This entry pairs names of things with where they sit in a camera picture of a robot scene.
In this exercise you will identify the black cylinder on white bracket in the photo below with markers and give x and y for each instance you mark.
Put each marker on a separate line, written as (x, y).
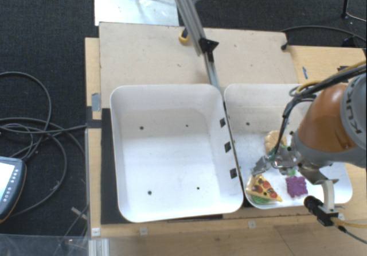
(318, 209)

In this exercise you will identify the white plastic tray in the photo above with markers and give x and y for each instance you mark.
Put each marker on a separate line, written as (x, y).
(252, 111)
(172, 157)

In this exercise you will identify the green toy broccoli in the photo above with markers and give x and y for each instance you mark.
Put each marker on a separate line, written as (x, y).
(292, 172)

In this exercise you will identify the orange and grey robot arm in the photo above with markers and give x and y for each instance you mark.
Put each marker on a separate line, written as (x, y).
(327, 123)

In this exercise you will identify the toy pizza slice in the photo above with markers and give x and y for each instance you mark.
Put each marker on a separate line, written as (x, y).
(262, 187)

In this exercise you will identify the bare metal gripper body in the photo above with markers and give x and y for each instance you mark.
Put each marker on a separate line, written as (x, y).
(288, 160)

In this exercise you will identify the thin black rod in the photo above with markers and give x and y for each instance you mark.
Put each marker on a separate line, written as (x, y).
(232, 145)

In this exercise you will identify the tan toy bread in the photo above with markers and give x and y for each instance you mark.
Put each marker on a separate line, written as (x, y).
(271, 138)

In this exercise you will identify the purple toy grapes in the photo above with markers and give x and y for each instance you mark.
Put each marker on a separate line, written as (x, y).
(296, 186)

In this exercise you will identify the green toy lettuce leaf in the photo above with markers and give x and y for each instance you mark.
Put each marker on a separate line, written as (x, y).
(259, 200)

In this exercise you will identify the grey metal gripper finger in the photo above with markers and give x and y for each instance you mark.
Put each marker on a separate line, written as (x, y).
(260, 166)

